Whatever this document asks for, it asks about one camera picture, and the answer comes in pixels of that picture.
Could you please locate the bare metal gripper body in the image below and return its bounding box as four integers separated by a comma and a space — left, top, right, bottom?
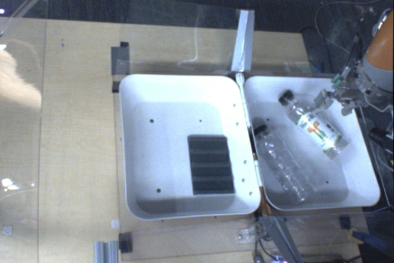
331, 76, 389, 107

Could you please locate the clear plastic bottle with label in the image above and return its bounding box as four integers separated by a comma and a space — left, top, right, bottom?
278, 89, 350, 161

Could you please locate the white plastic tray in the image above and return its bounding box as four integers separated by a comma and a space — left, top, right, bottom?
118, 73, 262, 221
243, 75, 382, 212

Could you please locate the clear plastic bottle without label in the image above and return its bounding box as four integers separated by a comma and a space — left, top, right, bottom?
252, 124, 318, 207

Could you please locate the black ribbed foam block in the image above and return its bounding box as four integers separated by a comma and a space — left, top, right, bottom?
187, 134, 236, 196

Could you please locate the pale wood board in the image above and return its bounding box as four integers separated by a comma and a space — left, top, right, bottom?
116, 23, 368, 262

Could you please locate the black cylinder on white bracket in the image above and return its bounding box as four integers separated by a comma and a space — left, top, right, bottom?
364, 98, 393, 147

